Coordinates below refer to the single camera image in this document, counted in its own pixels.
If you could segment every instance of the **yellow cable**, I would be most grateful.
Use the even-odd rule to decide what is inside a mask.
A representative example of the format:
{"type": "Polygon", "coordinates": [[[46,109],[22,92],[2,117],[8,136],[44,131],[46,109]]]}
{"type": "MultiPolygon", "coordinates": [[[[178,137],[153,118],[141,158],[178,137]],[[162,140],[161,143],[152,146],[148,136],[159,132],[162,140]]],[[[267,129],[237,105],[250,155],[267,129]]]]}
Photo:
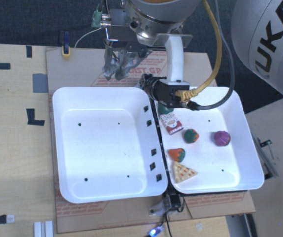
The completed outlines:
{"type": "Polygon", "coordinates": [[[196,97],[198,95],[198,93],[200,93],[201,91],[203,91],[207,86],[209,86],[211,84],[211,82],[216,78],[219,68],[220,68],[220,63],[221,63],[221,56],[222,56],[222,41],[221,41],[221,35],[220,35],[220,31],[218,28],[218,24],[217,21],[210,9],[210,6],[208,4],[208,2],[206,0],[203,0],[203,5],[209,15],[209,18],[211,20],[211,23],[214,27],[214,31],[216,34],[216,41],[217,41],[217,55],[216,55],[216,62],[215,62],[215,66],[214,69],[212,71],[212,73],[210,74],[209,78],[199,87],[195,88],[195,89],[191,89],[191,90],[178,90],[177,92],[175,92],[175,95],[181,98],[181,102],[186,102],[188,100],[190,100],[190,98],[192,97],[196,97]]]}

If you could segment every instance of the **gray floor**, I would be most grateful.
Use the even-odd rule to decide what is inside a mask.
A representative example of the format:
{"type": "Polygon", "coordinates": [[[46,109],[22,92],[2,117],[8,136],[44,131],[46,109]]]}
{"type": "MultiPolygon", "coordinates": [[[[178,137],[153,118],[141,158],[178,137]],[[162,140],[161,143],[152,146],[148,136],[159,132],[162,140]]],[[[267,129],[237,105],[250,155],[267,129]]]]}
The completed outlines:
{"type": "MultiPolygon", "coordinates": [[[[108,0],[110,8],[119,8],[121,0],[108,0]]],[[[207,0],[214,9],[213,0],[207,0]]],[[[231,43],[231,15],[236,0],[218,0],[221,26],[231,47],[236,73],[235,91],[246,113],[275,102],[283,96],[246,68],[236,56],[231,43]]],[[[99,0],[0,0],[0,43],[57,46],[60,31],[70,33],[70,46],[91,28],[91,17],[99,0]]],[[[202,4],[188,18],[184,33],[193,39],[186,52],[208,53],[212,67],[216,57],[214,31],[202,4]]],[[[78,45],[104,48],[105,33],[95,32],[78,45]]],[[[219,86],[229,86],[228,57],[225,52],[216,78],[219,86]]]]}

